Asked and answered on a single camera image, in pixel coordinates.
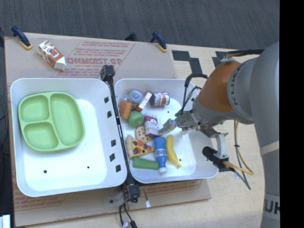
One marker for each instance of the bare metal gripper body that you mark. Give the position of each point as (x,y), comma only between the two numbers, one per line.
(190,121)

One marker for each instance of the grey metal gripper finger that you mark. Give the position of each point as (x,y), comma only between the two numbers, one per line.
(167,129)
(170,122)

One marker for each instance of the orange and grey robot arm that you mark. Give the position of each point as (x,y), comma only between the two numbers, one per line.
(259,91)

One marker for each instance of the red and white carton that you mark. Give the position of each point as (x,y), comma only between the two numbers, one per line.
(151,125)

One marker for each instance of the yellow banana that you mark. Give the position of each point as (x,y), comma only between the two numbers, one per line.
(171,151)

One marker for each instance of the blue bottle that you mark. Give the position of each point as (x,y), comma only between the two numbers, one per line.
(160,153)

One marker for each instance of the red and white can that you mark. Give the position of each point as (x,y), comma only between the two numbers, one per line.
(160,99)

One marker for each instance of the tan chocolate chip biscuit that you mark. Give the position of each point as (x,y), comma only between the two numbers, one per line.
(140,134)

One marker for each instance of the green pear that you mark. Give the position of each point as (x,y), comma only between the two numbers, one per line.
(135,119)

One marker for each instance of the white plastic tray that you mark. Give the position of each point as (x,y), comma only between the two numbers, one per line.
(71,174)
(187,155)

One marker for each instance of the red and white small box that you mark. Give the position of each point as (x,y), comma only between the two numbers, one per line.
(144,101)

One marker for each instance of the pizza slice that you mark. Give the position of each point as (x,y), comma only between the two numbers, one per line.
(136,147)

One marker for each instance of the green cucumber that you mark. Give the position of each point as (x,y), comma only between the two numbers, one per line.
(145,163)

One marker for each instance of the grey can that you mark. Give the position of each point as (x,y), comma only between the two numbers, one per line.
(135,97)

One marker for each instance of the thin black rod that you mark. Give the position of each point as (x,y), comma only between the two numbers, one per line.
(120,129)

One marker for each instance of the brown cardboard board, red print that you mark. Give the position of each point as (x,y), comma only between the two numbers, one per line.
(147,53)

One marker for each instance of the green divided plate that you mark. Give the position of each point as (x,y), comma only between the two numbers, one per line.
(61,117)

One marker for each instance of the orange and white carton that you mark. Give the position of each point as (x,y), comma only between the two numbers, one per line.
(52,56)

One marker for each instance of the black cylinder on white bracket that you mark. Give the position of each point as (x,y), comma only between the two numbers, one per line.
(213,156)

